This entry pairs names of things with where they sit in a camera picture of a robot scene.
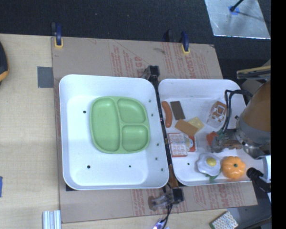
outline white tray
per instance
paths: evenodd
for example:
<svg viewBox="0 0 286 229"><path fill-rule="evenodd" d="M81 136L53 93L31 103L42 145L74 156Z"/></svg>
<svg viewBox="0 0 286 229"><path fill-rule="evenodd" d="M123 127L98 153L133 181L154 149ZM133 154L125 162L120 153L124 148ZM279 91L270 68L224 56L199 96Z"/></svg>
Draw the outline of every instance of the white tray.
<svg viewBox="0 0 286 229"><path fill-rule="evenodd" d="M163 187L169 177L153 85L141 78L67 75L59 84L63 177L77 190ZM91 103L102 96L130 97L146 108L150 143L137 153L107 154L93 144Z"/></svg>
<svg viewBox="0 0 286 229"><path fill-rule="evenodd" d="M186 186L213 184L213 183L228 183L235 182L235 180L228 179L220 174L215 180L210 182L210 179L205 174L200 173L196 166L196 161L201 153L207 153L208 143L206 135L212 131L218 131L217 129L209 126L206 121L208 119L209 112L212 105L218 100L225 103L224 93L225 90L240 89L239 86L230 80L202 80L202 79L165 79L159 84L159 95L161 101L180 101L185 121L189 121L195 117L198 117L203 122L204 127L199 130L196 135L196 151L188 152L185 157L173 157L172 163L174 168L174 174L178 181ZM230 118L228 128L235 128L236 115L240 116L245 108L244 98L240 94L235 94L232 97L232 115ZM174 126L176 120L173 117L173 123L170 128L166 128L167 133L180 132ZM246 168L254 167L257 170L263 172L262 160L254 160L243 149L229 150L224 149L221 153L213 153L215 156L222 159L226 156L239 156ZM237 182L249 181L250 179L243 175Z"/></svg>

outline green plate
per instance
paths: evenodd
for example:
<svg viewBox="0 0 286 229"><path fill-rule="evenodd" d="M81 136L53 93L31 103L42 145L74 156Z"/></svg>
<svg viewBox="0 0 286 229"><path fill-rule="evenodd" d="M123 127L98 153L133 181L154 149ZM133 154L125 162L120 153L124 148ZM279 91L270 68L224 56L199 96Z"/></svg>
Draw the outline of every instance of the green plate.
<svg viewBox="0 0 286 229"><path fill-rule="evenodd" d="M93 101L90 131L95 146L110 154L144 150L150 141L145 107L136 99L108 96Z"/></svg>

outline gray tape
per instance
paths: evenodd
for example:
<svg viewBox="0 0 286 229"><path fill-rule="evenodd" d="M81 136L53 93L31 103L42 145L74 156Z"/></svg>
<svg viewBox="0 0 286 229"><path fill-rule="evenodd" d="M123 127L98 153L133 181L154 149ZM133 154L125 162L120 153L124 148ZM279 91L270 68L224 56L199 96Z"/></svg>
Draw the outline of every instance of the gray tape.
<svg viewBox="0 0 286 229"><path fill-rule="evenodd" d="M53 87L53 70L51 67L37 66L38 88Z"/></svg>

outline toy egg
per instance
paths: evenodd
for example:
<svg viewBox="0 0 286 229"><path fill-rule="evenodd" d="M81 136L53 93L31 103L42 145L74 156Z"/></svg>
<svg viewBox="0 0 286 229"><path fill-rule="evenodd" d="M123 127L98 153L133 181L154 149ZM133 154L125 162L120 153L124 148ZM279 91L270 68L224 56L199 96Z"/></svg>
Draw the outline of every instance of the toy egg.
<svg viewBox="0 0 286 229"><path fill-rule="evenodd" d="M220 173L220 160L212 154L201 154L197 161L198 170L211 177Z"/></svg>

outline orange pumpkin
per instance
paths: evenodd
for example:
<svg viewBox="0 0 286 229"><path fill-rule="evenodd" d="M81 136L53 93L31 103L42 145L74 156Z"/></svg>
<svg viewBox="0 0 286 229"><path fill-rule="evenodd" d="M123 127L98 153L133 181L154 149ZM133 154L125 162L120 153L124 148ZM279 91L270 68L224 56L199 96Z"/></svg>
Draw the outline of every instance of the orange pumpkin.
<svg viewBox="0 0 286 229"><path fill-rule="evenodd" d="M223 175L231 179L239 179L245 173L245 168L245 163L237 156L228 156L222 163Z"/></svg>

